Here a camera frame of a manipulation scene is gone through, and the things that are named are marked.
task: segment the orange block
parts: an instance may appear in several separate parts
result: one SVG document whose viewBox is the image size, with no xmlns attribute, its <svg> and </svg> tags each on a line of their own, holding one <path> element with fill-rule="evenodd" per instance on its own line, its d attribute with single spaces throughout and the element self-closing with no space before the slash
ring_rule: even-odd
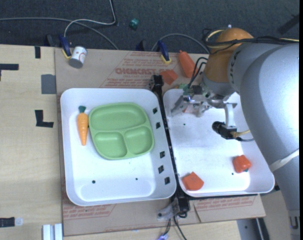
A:
<svg viewBox="0 0 303 240">
<path fill-rule="evenodd" d="M 163 81 L 168 85 L 171 85 L 178 78 L 178 75 L 172 69 L 165 70 L 159 74 L 162 76 Z"/>
<path fill-rule="evenodd" d="M 247 159 L 247 157 L 244 154 L 237 156 L 232 161 L 232 164 L 237 173 L 247 172 L 248 169 L 252 166 L 251 162 Z"/>
<path fill-rule="evenodd" d="M 200 190 L 202 186 L 204 185 L 204 182 L 201 178 L 197 176 L 196 173 L 192 172 L 191 174 L 183 177 L 182 183 L 185 186 L 187 190 L 196 191 Z"/>
<path fill-rule="evenodd" d="M 182 51 L 182 50 L 179 51 L 178 59 L 186 77 L 191 78 L 193 76 L 193 72 L 195 69 L 195 62 L 192 60 L 192 58 L 189 56 L 189 54 L 186 51 Z"/>
</svg>

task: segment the dark carpet floor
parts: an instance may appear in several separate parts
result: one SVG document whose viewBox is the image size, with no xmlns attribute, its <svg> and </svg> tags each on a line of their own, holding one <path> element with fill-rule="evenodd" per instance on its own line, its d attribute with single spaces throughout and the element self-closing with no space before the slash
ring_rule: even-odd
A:
<svg viewBox="0 0 303 240">
<path fill-rule="evenodd" d="M 238 27 L 254 37 L 274 36 L 299 39 L 300 0 L 112 0 L 117 23 L 103 26 L 82 22 L 109 38 L 120 50 L 135 50 L 145 40 L 150 51 L 167 34 L 180 33 L 202 42 L 204 29 Z M 21 17 L 90 19 L 110 23 L 109 0 L 0 0 L 0 19 Z M 139 20 L 137 29 L 129 24 Z M 0 44 L 44 46 L 50 35 L 59 44 L 67 21 L 33 19 L 0 21 Z M 115 49 L 104 37 L 73 24 L 67 31 L 71 46 Z M 181 36 L 163 40 L 170 52 L 203 53 L 196 42 Z"/>
</svg>

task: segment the white tray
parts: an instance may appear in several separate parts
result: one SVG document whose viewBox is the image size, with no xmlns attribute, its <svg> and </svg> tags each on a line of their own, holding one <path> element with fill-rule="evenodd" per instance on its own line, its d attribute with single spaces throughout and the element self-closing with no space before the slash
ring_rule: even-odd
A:
<svg viewBox="0 0 303 240">
<path fill-rule="evenodd" d="M 89 131 L 86 146 L 81 145 L 76 123 L 78 107 L 85 106 L 89 114 L 97 106 L 120 102 L 135 103 L 145 110 L 154 147 L 138 157 L 108 160 L 96 151 Z M 92 206 L 147 201 L 175 193 L 173 165 L 154 93 L 145 89 L 72 88 L 61 95 L 60 106 L 66 191 L 73 203 Z"/>
<path fill-rule="evenodd" d="M 210 108 L 202 117 L 183 112 L 171 116 L 170 111 L 182 94 L 181 89 L 171 89 L 164 94 L 163 100 L 179 183 L 185 193 L 199 198 L 271 191 L 275 184 L 274 175 L 256 142 L 226 140 L 212 129 L 213 122 L 225 122 L 224 109 Z M 233 94 L 228 102 L 237 103 L 234 120 L 238 131 L 248 130 L 239 95 Z M 252 136 L 247 134 L 243 138 L 251 139 Z M 246 155 L 252 166 L 248 172 L 236 173 L 232 160 L 242 154 Z M 181 178 L 191 172 L 204 181 L 200 190 L 186 190 L 182 183 Z"/>
</svg>

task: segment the clamp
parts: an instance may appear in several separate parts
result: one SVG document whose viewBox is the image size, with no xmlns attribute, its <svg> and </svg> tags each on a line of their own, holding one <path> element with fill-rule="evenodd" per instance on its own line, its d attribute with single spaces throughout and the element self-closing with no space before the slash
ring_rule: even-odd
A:
<svg viewBox="0 0 303 240">
<path fill-rule="evenodd" d="M 158 47 L 159 47 L 159 49 L 160 49 L 160 51 L 161 51 L 161 56 L 160 56 L 161 60 L 162 60 L 165 64 L 171 63 L 171 62 L 172 62 L 172 59 L 171 59 L 170 56 L 169 56 L 169 53 L 168 53 L 168 50 L 167 50 L 166 45 L 163 43 L 162 40 L 158 40 L 157 44 L 158 44 Z"/>
<path fill-rule="evenodd" d="M 62 34 L 59 34 L 58 37 L 59 37 L 60 44 L 62 46 L 65 56 L 67 58 L 72 56 L 72 52 L 71 52 L 70 46 L 68 45 L 66 37 L 64 37 Z"/>
</svg>

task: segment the green plate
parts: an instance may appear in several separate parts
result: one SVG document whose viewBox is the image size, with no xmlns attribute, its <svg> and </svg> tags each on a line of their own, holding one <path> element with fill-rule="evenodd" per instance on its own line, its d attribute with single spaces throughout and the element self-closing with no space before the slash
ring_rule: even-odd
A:
<svg viewBox="0 0 303 240">
<path fill-rule="evenodd" d="M 89 113 L 97 152 L 110 160 L 144 155 L 154 147 L 153 130 L 144 109 L 135 103 L 112 103 Z"/>
</svg>

